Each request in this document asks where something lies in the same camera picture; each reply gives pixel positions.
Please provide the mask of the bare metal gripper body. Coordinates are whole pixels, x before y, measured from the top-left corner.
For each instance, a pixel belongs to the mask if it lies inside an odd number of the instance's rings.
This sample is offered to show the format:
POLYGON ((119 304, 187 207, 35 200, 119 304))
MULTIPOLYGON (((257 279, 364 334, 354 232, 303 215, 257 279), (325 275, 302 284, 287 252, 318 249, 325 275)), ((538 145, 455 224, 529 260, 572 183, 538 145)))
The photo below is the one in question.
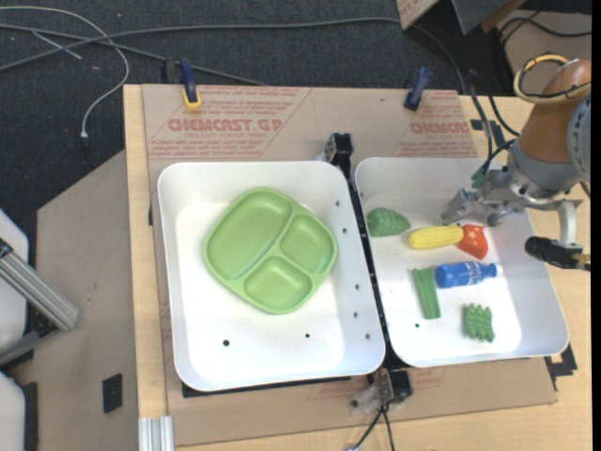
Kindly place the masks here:
POLYGON ((559 210, 571 204, 576 209, 582 199, 559 198, 558 194, 541 188, 521 171, 510 167, 480 168, 471 176, 475 202, 489 213, 518 213, 525 209, 559 210))

